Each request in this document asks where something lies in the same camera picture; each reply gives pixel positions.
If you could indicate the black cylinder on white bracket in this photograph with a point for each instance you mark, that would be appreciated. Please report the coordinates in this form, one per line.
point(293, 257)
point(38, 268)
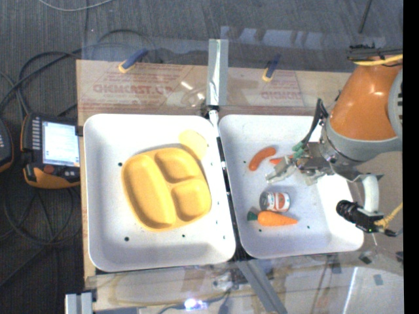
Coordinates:
point(357, 213)

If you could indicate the small orange toy food piece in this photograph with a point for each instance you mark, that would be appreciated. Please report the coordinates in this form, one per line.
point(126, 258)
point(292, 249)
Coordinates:
point(275, 160)

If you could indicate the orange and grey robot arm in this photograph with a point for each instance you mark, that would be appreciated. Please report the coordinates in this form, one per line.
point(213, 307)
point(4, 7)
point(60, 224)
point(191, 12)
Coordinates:
point(363, 110)

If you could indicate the yellow divided plate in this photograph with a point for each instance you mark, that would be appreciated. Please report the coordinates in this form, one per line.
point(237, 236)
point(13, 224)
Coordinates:
point(163, 188)

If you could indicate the white plastic tray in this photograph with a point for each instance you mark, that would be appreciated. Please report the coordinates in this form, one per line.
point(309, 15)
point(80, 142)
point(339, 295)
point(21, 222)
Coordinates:
point(104, 175)
point(314, 234)

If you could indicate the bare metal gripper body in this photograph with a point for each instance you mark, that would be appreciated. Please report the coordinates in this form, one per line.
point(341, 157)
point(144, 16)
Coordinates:
point(316, 163)

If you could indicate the small red and white can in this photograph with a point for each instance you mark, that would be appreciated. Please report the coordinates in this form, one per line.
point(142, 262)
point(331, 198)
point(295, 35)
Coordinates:
point(276, 201)

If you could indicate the orange sausage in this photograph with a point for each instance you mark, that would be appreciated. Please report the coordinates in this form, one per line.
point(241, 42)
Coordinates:
point(259, 158)

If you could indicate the pale yellow round slice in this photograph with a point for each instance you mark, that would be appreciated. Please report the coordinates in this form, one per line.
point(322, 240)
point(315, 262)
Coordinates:
point(193, 141)

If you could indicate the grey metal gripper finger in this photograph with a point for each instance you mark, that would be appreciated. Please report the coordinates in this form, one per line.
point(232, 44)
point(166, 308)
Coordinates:
point(276, 174)
point(288, 163)

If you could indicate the brown cardboard board red print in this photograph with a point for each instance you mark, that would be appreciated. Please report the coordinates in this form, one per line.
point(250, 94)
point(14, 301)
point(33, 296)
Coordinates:
point(140, 87)

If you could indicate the orange carrot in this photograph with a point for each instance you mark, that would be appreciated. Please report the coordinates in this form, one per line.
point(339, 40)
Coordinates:
point(276, 219)

